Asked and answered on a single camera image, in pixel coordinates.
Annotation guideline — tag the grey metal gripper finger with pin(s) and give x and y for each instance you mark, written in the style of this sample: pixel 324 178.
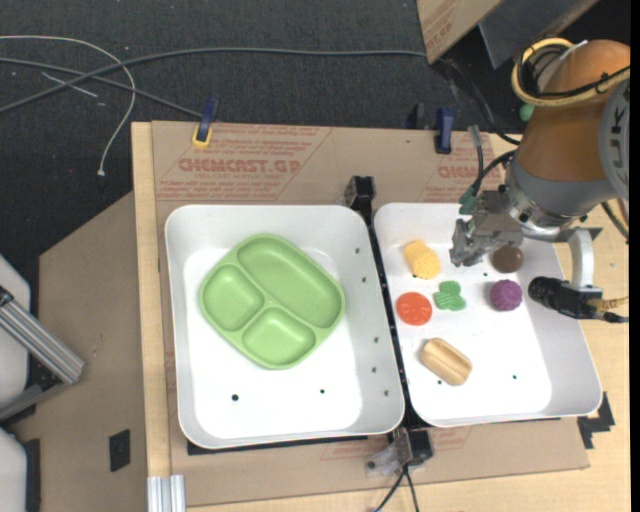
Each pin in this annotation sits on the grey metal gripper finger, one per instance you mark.
pixel 478 250
pixel 459 245

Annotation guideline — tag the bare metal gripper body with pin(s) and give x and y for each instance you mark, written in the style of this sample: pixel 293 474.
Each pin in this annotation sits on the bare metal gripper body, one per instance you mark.
pixel 500 220

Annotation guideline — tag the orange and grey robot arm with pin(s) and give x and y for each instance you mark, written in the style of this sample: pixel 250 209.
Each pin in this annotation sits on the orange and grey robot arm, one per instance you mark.
pixel 565 130

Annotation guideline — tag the brown round toy biscuit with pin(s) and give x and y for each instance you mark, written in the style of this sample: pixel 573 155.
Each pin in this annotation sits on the brown round toy biscuit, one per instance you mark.
pixel 508 260

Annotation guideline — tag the yellow toy corn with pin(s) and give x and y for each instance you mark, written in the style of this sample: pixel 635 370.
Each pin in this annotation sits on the yellow toy corn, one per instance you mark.
pixel 422 260

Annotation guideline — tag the green toy broccoli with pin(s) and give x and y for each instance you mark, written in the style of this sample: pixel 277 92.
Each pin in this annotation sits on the green toy broccoli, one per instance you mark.
pixel 450 296

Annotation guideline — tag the purple toy grapes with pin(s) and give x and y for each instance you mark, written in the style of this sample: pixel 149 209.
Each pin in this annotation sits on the purple toy grapes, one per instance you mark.
pixel 506 295

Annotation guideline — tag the orange round toy slice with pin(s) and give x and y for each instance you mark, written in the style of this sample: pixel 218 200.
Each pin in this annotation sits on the orange round toy slice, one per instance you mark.
pixel 414 309

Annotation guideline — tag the thin black rod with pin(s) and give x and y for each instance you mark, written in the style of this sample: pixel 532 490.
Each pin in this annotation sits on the thin black rod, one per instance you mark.
pixel 393 325

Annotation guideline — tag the white plastic tray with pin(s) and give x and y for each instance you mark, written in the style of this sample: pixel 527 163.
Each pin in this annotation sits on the white plastic tray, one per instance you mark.
pixel 500 360
pixel 280 400

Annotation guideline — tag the tan toy bread roll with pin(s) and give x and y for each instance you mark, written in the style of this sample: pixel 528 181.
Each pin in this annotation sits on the tan toy bread roll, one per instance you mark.
pixel 446 362

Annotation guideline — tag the green divided plate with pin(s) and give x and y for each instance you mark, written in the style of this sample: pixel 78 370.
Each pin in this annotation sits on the green divided plate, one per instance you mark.
pixel 272 300

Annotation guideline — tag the brown cardboard board red print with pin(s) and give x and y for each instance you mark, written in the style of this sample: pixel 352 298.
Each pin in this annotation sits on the brown cardboard board red print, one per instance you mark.
pixel 260 165

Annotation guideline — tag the black cylinder on white bracket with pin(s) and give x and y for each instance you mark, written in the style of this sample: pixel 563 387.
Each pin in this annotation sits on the black cylinder on white bracket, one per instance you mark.
pixel 560 295

